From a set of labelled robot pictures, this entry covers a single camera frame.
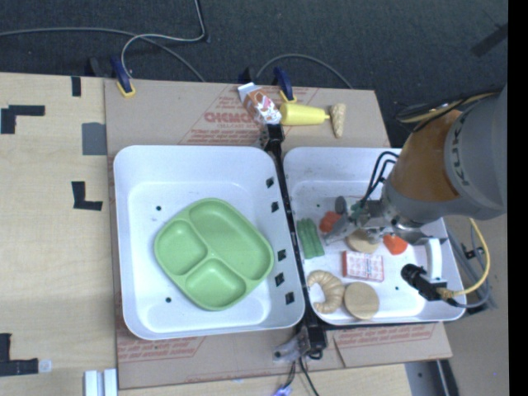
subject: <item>green divided plate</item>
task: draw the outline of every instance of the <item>green divided plate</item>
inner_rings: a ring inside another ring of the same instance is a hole
[[[218,311],[245,298],[270,273],[273,250],[224,200],[206,198],[170,219],[154,239],[159,265],[203,309]]]

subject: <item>blue clamp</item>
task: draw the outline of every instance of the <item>blue clamp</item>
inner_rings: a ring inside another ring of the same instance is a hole
[[[290,396],[291,393],[291,387],[287,385],[286,387],[281,387],[278,389],[273,396]]]
[[[135,95],[135,88],[130,81],[129,75],[125,71],[125,66],[121,63],[121,59],[118,56],[111,56],[110,63],[117,78],[117,87],[121,91],[121,94],[123,94],[123,97],[133,97]]]
[[[291,86],[290,77],[288,77],[286,71],[277,66],[276,68],[273,68],[273,73],[280,84],[280,96],[284,102],[297,102],[297,97],[294,96],[294,91]]]

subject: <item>wooden table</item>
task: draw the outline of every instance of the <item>wooden table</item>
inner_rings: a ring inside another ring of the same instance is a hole
[[[116,367],[107,161],[83,155],[82,125],[105,123],[103,80],[0,73],[0,108],[18,115],[0,134],[0,332],[11,359],[49,359],[53,370],[0,378],[0,394],[80,395],[83,372]],[[86,182],[98,210],[73,208],[72,182]],[[321,395],[411,394],[404,365],[310,373]],[[120,391],[124,395],[274,394],[285,376]],[[312,394],[297,374],[294,394]]]

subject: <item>orange toy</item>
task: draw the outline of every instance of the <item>orange toy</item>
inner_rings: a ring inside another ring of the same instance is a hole
[[[319,223],[319,229],[323,233],[328,233],[332,230],[332,226],[341,218],[341,215],[335,211],[327,211]]]
[[[399,236],[386,234],[383,236],[383,243],[393,255],[399,255],[407,249],[408,243]]]

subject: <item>croissant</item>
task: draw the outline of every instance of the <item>croissant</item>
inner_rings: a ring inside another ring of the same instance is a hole
[[[344,284],[332,273],[323,270],[312,271],[307,280],[308,286],[318,283],[324,293],[324,302],[315,302],[313,307],[321,314],[330,314],[342,304],[345,294]]]
[[[343,130],[345,129],[345,111],[347,106],[342,103],[334,104],[330,107],[330,118],[332,119],[332,129],[336,138],[343,136]]]

